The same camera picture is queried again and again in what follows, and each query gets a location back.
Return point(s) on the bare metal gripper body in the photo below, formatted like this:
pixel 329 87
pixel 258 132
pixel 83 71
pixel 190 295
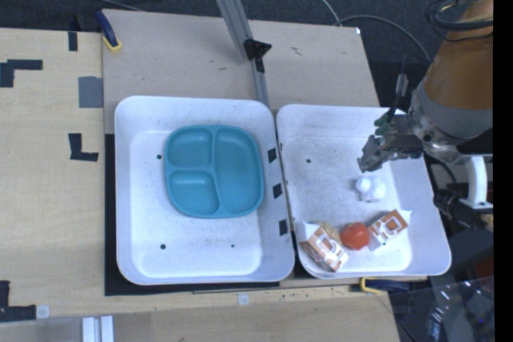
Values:
pixel 402 142

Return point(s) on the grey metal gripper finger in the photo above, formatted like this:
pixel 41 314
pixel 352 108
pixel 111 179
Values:
pixel 370 164
pixel 372 146

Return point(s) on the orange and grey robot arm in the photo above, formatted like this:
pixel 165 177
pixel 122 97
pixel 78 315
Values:
pixel 461 68

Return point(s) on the white lumpy toy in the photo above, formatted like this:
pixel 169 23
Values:
pixel 370 188

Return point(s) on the white plastic tray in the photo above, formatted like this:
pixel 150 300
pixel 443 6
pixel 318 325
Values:
pixel 328 180
pixel 200 252

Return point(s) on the orange and white carton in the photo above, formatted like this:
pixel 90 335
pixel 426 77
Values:
pixel 326 250
pixel 388 228

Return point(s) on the red tomato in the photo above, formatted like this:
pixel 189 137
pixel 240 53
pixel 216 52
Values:
pixel 355 236

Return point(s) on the blue divided plate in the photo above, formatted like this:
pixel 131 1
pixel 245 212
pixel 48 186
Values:
pixel 214 172

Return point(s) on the pale wood board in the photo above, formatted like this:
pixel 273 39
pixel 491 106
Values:
pixel 180 60

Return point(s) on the black cylinder on white bracket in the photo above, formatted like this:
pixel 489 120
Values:
pixel 477 180

